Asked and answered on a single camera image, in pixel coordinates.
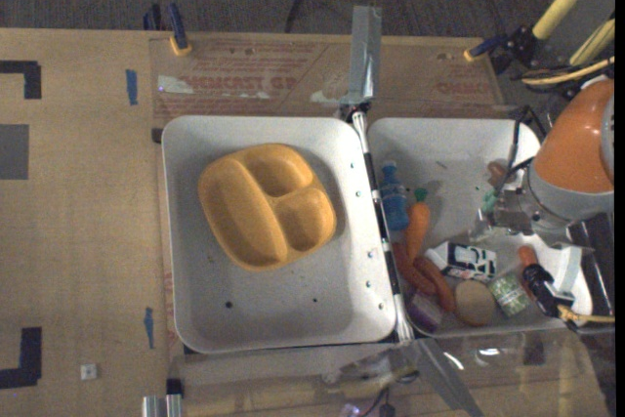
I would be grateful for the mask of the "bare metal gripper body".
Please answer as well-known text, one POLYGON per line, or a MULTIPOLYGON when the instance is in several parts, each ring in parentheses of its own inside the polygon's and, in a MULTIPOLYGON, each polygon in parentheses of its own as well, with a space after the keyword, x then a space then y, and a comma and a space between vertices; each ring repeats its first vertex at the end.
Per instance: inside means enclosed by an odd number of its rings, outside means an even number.
POLYGON ((523 206, 522 188, 503 189, 496 197, 491 222, 512 234, 533 234, 531 211, 523 206))

